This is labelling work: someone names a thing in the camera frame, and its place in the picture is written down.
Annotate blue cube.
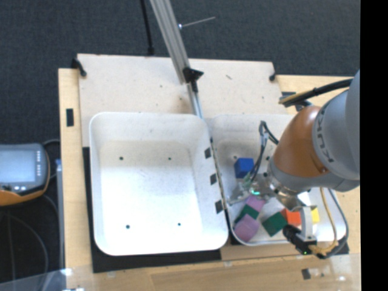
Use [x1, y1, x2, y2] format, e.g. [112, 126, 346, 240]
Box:
[234, 158, 255, 179]

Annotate orange cube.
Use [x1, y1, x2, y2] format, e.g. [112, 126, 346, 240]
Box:
[281, 208, 303, 227]

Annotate green cube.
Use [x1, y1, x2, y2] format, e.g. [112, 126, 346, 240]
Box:
[261, 212, 288, 237]
[235, 204, 260, 224]

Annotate white plastic tray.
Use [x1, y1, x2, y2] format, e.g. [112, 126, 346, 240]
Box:
[208, 113, 349, 247]
[89, 111, 230, 256]

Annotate purple cube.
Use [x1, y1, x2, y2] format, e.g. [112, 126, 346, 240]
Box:
[233, 213, 261, 242]
[245, 195, 266, 213]

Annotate pale wood board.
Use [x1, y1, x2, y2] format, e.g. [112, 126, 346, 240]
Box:
[76, 53, 290, 148]

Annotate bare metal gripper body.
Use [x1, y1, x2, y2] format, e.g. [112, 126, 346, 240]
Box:
[244, 174, 300, 208]

